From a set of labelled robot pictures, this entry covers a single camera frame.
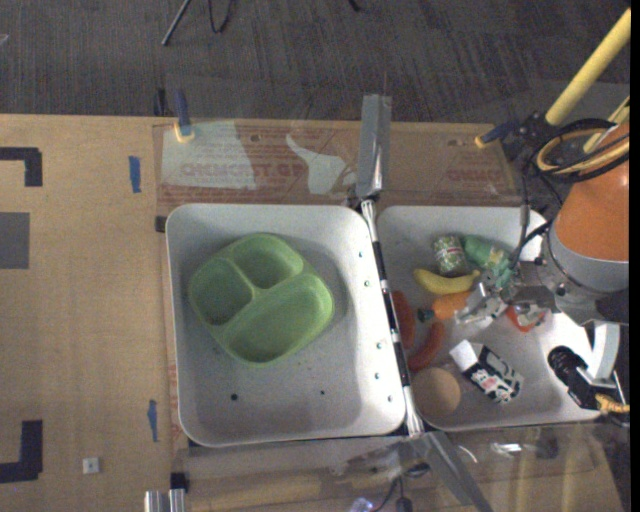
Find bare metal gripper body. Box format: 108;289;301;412
499;259;601;327

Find orange carrot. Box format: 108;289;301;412
417;290;474;323

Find red and white packet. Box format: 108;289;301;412
504;303;549;334

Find yellow banana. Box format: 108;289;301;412
412;268;482;296

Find green patterned can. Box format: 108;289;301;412
431;234;469;277

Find red sausage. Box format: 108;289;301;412
407;321;446;373
391;290;417;350

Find black and white carton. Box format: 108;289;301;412
448;339;525;406

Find brown bread roll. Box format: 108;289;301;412
411;367;463;418

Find white plastic tray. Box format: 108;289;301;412
164;203;407;448
375;204;610;433

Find thin black and white rod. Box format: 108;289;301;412
360;199;426;437

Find brown cardboard board red print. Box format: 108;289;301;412
152;118;532;454

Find green divided plate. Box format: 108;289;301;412
188;232;336;370

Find black cylinder on white bracket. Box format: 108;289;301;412
547;319;622;411

